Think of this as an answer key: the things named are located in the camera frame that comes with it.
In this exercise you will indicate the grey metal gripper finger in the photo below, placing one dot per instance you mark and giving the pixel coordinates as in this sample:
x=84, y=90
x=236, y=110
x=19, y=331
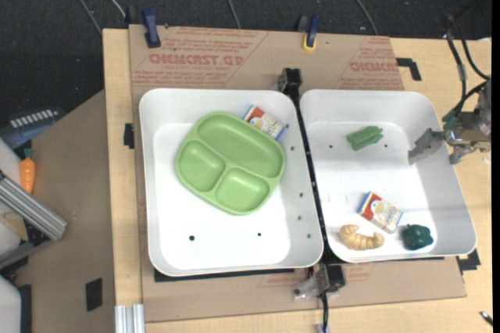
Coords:
x=460, y=151
x=425, y=145

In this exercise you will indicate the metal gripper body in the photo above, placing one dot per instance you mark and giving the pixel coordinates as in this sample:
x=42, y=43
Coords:
x=474, y=130

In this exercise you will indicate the white plastic tray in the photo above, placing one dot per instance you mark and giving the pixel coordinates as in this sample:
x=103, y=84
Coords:
x=422, y=183
x=218, y=245

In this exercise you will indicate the light green bean bundle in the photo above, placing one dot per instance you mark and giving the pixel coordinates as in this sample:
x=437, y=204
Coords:
x=364, y=138

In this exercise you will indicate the white and orange carton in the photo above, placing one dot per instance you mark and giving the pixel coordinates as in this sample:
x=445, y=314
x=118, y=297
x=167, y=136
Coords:
x=379, y=212
x=267, y=122

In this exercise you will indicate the dark green bell pepper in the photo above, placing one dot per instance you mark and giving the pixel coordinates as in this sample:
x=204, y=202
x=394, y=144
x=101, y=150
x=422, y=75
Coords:
x=417, y=237

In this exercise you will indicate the tan croissant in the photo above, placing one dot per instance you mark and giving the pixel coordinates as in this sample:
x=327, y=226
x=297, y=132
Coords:
x=359, y=239

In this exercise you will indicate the thin black rod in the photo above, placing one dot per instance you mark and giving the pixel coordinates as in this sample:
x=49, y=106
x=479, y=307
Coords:
x=311, y=171

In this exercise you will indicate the brown cardboard board red print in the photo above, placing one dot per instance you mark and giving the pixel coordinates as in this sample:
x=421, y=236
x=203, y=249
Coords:
x=254, y=58

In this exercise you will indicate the green divided plate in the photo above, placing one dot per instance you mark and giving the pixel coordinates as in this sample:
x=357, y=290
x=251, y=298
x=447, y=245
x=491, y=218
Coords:
x=230, y=159

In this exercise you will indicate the orange carrot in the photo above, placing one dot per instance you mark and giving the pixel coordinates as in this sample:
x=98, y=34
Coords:
x=27, y=173

